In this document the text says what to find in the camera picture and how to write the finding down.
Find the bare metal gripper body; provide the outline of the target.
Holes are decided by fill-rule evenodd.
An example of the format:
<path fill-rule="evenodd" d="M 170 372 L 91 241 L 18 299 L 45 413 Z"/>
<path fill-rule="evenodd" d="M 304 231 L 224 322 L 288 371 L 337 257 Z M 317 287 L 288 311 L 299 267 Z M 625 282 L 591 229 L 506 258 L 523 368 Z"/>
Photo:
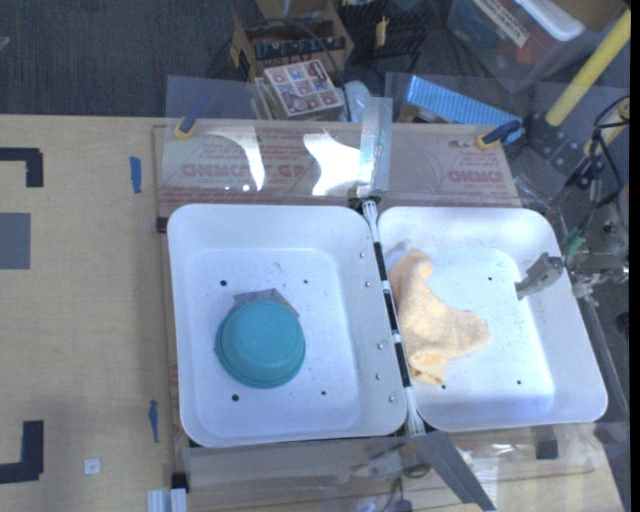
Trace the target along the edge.
<path fill-rule="evenodd" d="M 588 283 L 624 282 L 629 274 L 628 220 L 614 203 L 594 207 L 564 238 L 565 266 Z"/>

